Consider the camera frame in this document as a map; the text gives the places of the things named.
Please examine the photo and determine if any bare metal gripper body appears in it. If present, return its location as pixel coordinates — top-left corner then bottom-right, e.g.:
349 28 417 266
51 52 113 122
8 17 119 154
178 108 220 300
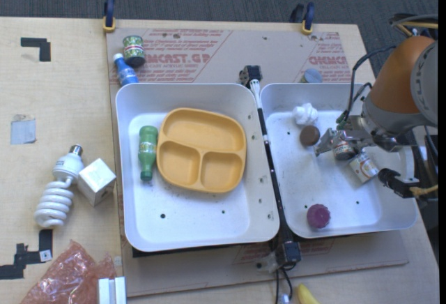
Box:
335 115 399 153

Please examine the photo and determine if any small red and white can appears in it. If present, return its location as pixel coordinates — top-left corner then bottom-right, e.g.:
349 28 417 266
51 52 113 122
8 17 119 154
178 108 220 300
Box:
332 139 357 162

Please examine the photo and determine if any brown round biscuit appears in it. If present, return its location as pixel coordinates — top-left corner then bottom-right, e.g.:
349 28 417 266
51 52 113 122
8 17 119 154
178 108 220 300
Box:
299 125 321 148

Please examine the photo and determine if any white and orange can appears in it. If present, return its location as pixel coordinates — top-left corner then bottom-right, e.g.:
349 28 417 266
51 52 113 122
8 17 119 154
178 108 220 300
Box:
348 151 380 185

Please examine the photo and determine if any white crumpled ball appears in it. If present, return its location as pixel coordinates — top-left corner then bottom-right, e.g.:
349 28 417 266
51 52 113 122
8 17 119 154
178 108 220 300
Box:
291 102 319 127

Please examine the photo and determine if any white plastic tray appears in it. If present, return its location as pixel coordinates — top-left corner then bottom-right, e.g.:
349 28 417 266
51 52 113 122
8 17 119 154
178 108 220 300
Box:
115 82 281 253
259 82 420 240

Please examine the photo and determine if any thin black and white rod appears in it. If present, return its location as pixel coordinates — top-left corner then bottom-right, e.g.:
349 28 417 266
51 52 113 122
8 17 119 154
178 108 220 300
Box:
249 79 298 246

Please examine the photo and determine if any purple round toy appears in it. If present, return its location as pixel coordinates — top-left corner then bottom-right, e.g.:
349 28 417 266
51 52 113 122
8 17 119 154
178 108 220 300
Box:
306 204 332 229

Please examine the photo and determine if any yellow divided plate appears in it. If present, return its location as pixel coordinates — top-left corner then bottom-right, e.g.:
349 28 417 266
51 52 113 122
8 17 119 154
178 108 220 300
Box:
155 107 248 195

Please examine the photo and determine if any brown cardboard board red print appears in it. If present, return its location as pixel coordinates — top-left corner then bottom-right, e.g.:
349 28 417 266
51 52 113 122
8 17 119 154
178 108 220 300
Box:
105 19 410 298

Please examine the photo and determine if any yellow banana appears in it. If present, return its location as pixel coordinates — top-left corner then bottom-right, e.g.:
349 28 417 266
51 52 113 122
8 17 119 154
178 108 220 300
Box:
296 282 321 304

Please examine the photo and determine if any green plastic bottle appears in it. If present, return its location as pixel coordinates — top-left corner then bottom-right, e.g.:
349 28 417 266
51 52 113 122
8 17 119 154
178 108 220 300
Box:
137 125 160 182

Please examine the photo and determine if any blue plastic bottle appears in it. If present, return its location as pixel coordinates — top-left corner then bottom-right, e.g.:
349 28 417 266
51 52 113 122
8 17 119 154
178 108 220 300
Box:
112 52 140 86

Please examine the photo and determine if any green can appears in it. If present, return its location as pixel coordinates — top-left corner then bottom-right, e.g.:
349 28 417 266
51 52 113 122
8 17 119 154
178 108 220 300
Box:
121 35 146 68

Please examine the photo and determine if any white cube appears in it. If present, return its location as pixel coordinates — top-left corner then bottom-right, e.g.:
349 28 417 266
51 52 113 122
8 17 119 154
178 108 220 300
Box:
77 158 118 207

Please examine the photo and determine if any white rectangular block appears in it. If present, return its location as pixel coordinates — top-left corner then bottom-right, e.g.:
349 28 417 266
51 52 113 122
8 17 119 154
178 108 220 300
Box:
98 275 128 304

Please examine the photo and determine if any white spiral light bulb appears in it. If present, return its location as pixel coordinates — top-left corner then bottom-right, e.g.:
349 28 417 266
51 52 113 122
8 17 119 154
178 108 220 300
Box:
33 144 86 229

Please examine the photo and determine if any orange plastic bag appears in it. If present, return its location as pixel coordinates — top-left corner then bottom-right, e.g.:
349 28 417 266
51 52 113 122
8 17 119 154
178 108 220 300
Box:
20 239 118 304

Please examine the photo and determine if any black cylinder on white bracket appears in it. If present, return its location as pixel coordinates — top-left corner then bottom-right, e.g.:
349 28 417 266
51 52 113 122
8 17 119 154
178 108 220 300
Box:
377 146 422 199

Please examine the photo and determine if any black block with thin wires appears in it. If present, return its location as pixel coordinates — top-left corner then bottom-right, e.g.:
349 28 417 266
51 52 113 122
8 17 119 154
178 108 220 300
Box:
274 241 302 266
238 65 263 86

